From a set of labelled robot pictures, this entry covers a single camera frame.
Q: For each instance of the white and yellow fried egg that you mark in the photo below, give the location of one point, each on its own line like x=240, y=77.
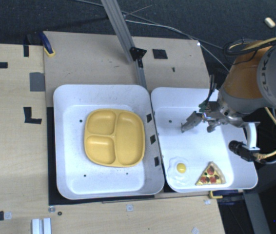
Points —
x=181, y=167

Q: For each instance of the yellow pizza slice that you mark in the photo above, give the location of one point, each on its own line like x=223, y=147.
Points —
x=211, y=177

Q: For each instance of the small white oblong object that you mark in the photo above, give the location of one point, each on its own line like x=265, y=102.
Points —
x=270, y=22

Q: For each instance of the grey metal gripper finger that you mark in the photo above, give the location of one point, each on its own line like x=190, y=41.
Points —
x=213, y=127
x=191, y=122

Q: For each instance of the yellow divided plate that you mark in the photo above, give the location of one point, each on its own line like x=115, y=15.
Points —
x=114, y=138

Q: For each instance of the white plastic tray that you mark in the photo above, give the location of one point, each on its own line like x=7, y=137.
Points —
x=104, y=181
x=196, y=145

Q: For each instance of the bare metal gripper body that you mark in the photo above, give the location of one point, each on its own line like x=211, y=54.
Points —
x=222, y=114

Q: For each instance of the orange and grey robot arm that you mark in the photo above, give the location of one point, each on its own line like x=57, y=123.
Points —
x=245, y=82

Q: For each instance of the pale wood board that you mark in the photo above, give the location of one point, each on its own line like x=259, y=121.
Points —
x=91, y=64

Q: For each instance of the black cylinder on white bracket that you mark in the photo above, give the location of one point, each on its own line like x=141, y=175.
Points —
x=241, y=150

